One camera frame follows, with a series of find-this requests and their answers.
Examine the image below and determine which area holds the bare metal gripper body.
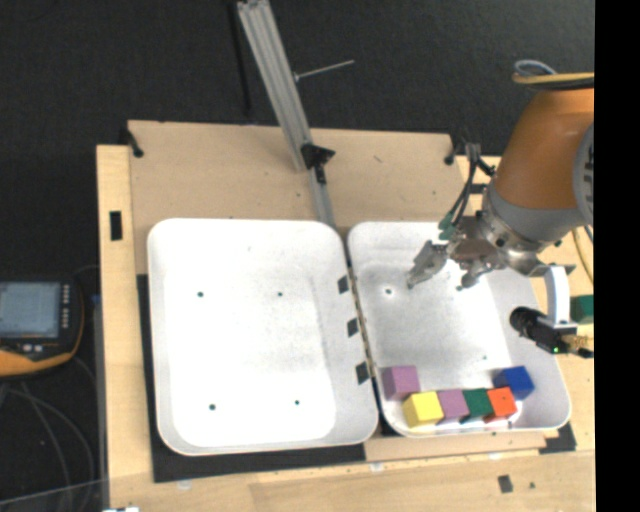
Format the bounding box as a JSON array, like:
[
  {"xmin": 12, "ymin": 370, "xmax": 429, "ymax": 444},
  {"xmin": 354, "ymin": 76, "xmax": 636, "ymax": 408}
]
[{"xmin": 446, "ymin": 214, "xmax": 547, "ymax": 277}]

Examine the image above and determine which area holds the white plastic tray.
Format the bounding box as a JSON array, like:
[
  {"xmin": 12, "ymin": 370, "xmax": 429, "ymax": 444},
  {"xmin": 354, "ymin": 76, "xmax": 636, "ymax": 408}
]
[
  {"xmin": 346, "ymin": 220, "xmax": 573, "ymax": 439},
  {"xmin": 146, "ymin": 217, "xmax": 380, "ymax": 457}
]

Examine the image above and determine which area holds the green cube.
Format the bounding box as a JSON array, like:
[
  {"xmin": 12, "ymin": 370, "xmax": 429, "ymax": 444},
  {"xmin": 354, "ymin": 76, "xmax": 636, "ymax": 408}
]
[
  {"xmin": 462, "ymin": 387, "xmax": 494, "ymax": 419},
  {"xmin": 570, "ymin": 294, "xmax": 595, "ymax": 324}
]

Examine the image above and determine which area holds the blue cube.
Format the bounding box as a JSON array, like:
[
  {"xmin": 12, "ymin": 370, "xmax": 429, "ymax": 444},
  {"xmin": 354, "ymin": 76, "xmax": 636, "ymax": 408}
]
[{"xmin": 492, "ymin": 365, "xmax": 536, "ymax": 401}]

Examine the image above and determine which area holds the purple cube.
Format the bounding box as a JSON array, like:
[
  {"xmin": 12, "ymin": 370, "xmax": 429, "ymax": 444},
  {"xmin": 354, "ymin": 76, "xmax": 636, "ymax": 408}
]
[
  {"xmin": 436, "ymin": 388, "xmax": 472, "ymax": 422},
  {"xmin": 380, "ymin": 364, "xmax": 422, "ymax": 402}
]

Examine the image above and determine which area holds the orange cube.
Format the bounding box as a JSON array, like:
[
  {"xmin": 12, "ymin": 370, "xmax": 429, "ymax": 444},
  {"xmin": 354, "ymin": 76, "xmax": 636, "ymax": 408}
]
[{"xmin": 486, "ymin": 386, "xmax": 519, "ymax": 421}]

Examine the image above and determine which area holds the yellow cube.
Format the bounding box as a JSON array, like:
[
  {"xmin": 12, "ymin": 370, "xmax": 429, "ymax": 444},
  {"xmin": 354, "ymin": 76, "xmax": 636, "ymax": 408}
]
[{"xmin": 401, "ymin": 390, "xmax": 446, "ymax": 429}]

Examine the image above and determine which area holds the brown cardboard board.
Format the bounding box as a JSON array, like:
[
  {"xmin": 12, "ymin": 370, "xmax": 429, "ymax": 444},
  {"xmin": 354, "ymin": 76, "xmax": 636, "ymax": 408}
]
[{"xmin": 126, "ymin": 119, "xmax": 549, "ymax": 464}]

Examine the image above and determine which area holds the black cylinder on white bracket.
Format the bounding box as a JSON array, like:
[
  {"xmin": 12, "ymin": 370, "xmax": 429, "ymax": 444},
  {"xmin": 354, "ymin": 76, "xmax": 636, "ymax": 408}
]
[{"xmin": 509, "ymin": 264, "xmax": 580, "ymax": 354}]

